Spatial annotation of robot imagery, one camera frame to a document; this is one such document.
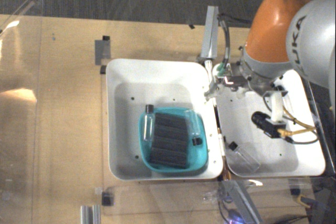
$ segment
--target blue plastic container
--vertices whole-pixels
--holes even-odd
[[[156,108],[154,109],[154,113],[164,113],[164,114],[171,114],[184,117],[184,112],[188,110],[187,108]],[[208,149],[206,145],[206,136],[203,126],[203,121],[199,115],[199,123],[201,126],[199,137],[202,139],[201,145],[193,145],[192,136],[188,137],[188,149],[187,149],[187,166],[186,169],[181,168],[174,168],[165,165],[158,165],[158,164],[150,164],[149,158],[151,154],[151,142],[144,141],[142,139],[142,130],[143,130],[143,117],[144,113],[141,114],[139,118],[139,142],[140,142],[140,150],[143,162],[145,165],[158,173],[184,173],[184,172],[191,172],[201,169],[208,160]]]

